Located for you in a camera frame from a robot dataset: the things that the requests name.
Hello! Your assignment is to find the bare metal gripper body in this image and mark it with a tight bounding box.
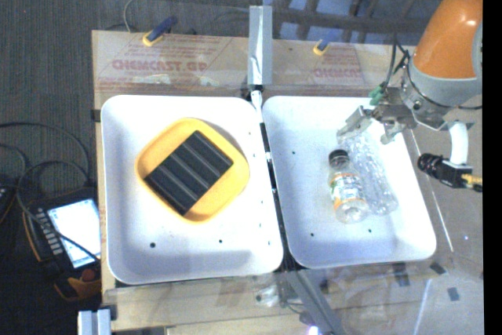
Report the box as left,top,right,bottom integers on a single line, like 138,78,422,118
371,83,458,132

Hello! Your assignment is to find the clear ribbed plastic bottle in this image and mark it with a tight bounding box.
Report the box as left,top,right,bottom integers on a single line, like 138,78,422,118
336,130,399,217

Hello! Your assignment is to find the white plastic tray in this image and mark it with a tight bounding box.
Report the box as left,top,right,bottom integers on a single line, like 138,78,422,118
100,93,285,286
260,94,438,270

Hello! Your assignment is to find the clear bottle orange label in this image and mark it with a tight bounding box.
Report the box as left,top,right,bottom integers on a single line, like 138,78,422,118
327,148,370,224

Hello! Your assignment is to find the black ribbed square block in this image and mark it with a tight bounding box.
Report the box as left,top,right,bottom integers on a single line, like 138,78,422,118
143,129,235,217

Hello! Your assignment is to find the brown cardboard board red print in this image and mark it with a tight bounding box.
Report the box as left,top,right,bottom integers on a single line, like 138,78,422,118
90,29,452,332

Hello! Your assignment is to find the yellow square plate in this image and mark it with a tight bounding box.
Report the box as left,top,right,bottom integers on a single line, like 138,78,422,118
133,116,251,224

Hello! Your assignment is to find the black cylinder on white bracket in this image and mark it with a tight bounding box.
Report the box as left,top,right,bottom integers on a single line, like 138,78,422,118
417,120,475,189

